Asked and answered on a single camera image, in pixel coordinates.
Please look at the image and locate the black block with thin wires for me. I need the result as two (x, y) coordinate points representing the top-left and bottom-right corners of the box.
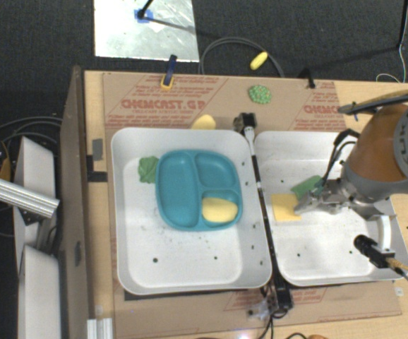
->
(259, 280), (294, 318)
(233, 112), (258, 133)

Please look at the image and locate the yellow toy cheese slice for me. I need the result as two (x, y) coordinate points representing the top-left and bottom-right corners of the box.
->
(270, 193), (303, 223)

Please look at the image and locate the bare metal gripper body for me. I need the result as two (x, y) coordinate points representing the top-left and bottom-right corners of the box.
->
(315, 180), (380, 222)

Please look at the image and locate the white plastic tray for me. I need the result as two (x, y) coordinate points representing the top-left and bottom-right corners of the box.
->
(253, 130), (408, 287)
(110, 126), (273, 296)

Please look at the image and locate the yellow oval toy potato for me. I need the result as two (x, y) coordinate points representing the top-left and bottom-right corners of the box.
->
(201, 196), (239, 225)

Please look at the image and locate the green dotted round toy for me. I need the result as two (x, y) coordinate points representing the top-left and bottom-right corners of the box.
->
(248, 84), (273, 105)

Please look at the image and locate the green toy lettuce leaf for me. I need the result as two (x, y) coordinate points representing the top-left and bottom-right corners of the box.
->
(137, 155), (161, 184)

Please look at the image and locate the yellow toy corn cob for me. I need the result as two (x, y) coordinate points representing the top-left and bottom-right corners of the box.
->
(249, 51), (269, 71)

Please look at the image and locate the brown cardboard board red print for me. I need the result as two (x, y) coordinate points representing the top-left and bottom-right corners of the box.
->
(101, 71), (403, 323)

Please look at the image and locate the yellow oval toy food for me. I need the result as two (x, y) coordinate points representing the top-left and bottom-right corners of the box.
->
(190, 114), (217, 131)

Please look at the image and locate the black cylinder on white bracket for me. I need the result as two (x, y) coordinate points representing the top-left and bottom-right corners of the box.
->
(353, 214), (396, 270)

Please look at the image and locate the green flat rectangular toy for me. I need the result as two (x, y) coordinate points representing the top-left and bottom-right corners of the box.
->
(290, 174), (324, 201)

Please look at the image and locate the thin black and white rod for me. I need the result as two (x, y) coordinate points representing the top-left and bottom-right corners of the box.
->
(244, 126), (280, 286)

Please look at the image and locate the teal divided plate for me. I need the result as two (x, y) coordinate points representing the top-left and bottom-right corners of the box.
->
(155, 148), (244, 232)

